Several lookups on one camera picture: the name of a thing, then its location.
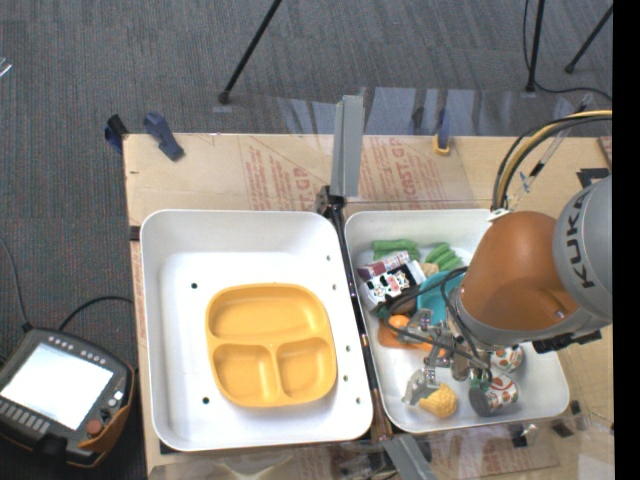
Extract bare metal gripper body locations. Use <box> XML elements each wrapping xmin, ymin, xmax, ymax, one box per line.
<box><xmin>424</xmin><ymin>317</ymin><xmax>496</xmax><ymax>384</ymax></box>

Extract white plastic tray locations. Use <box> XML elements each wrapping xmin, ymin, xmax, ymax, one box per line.
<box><xmin>139</xmin><ymin>209</ymin><xmax>375</xmax><ymax>453</ymax></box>
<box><xmin>343</xmin><ymin>209</ymin><xmax>571</xmax><ymax>434</ymax></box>

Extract yellow corn cob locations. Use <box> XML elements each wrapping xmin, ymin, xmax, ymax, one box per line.
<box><xmin>418</xmin><ymin>382</ymin><xmax>459</xmax><ymax>420</ymax></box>

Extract teal bowl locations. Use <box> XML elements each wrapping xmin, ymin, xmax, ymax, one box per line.
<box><xmin>417</xmin><ymin>270</ymin><xmax>467</xmax><ymax>325</ymax></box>

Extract orange carrot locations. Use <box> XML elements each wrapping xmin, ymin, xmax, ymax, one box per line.
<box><xmin>377</xmin><ymin>313</ymin><xmax>447</xmax><ymax>358</ymax></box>

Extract cow print milk carton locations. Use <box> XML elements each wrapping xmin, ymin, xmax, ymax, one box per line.
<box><xmin>362</xmin><ymin>260</ymin><xmax>427</xmax><ymax>312</ymax></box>

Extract colourful printed carton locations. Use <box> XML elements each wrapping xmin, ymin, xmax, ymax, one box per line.
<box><xmin>356</xmin><ymin>250</ymin><xmax>412</xmax><ymax>280</ymax></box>

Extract green pea pod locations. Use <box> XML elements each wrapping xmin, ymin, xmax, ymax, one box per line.
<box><xmin>424</xmin><ymin>242</ymin><xmax>465</xmax><ymax>272</ymax></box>
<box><xmin>372</xmin><ymin>238</ymin><xmax>421</xmax><ymax>262</ymax></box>

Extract yellow divided plate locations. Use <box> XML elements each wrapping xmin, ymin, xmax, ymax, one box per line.
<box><xmin>204</xmin><ymin>282</ymin><xmax>339</xmax><ymax>409</ymax></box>

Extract brown cardboard board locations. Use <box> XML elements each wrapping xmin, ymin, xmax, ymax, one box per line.
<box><xmin>122</xmin><ymin>132</ymin><xmax>614</xmax><ymax>480</ymax></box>

